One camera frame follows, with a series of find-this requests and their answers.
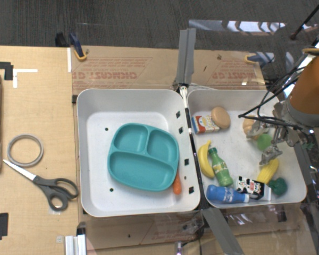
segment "bottle label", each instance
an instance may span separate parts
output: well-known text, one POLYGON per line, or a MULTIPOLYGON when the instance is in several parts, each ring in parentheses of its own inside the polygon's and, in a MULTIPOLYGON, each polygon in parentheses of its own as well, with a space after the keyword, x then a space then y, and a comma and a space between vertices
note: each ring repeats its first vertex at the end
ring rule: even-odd
POLYGON ((215 175, 220 172, 220 171, 223 171, 223 170, 228 170, 228 167, 227 165, 225 164, 225 162, 221 162, 221 163, 218 163, 218 164, 213 164, 213 170, 215 172, 215 175))
POLYGON ((234 196, 234 189, 225 188, 223 201, 231 203, 233 201, 233 196, 234 196))

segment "scissors blade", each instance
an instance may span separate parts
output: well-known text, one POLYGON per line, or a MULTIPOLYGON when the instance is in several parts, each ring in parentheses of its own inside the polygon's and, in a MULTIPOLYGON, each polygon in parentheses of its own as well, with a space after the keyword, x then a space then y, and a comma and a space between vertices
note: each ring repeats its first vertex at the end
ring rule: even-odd
POLYGON ((10 161, 8 160, 3 160, 3 162, 5 164, 7 164, 8 166, 11 166, 15 171, 19 172, 20 174, 22 174, 23 176, 27 177, 28 179, 30 180, 34 180, 34 178, 37 176, 35 174, 32 174, 31 172, 28 172, 27 170, 21 168, 20 166, 18 165, 15 165, 15 164, 12 164, 10 161))

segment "scissors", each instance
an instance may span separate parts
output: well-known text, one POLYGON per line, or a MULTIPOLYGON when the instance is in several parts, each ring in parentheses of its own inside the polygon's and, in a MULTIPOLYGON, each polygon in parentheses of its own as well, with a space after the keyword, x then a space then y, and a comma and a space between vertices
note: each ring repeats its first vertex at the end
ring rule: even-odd
POLYGON ((78 188, 75 183, 66 178, 54 178, 52 180, 46 180, 40 176, 32 174, 31 172, 19 167, 18 165, 12 164, 8 160, 4 159, 3 162, 23 176, 27 177, 36 186, 42 189, 42 191, 46 195, 49 206, 55 211, 66 209, 68 207, 68 200, 76 198, 79 194, 78 188), (70 185, 71 189, 73 189, 74 192, 70 192, 67 188, 60 186, 60 184, 70 185), (52 201, 54 198, 58 198, 61 201, 62 205, 56 206, 52 201))

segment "blue bottle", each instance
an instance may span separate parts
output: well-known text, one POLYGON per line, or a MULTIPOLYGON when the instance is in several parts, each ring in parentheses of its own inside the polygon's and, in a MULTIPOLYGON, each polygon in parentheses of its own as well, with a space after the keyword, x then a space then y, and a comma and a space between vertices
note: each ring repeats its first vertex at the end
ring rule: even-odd
POLYGON ((207 199, 224 201, 227 203, 247 203, 249 201, 249 194, 239 193, 230 187, 215 186, 211 184, 207 189, 207 199))

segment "white bottle cap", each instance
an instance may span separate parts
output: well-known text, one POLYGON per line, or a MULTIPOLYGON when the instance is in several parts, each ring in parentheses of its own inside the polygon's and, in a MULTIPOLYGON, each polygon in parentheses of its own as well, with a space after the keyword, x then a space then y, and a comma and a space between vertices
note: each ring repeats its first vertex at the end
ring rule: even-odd
POLYGON ((248 203, 248 202, 249 202, 249 194, 245 193, 244 203, 248 203))

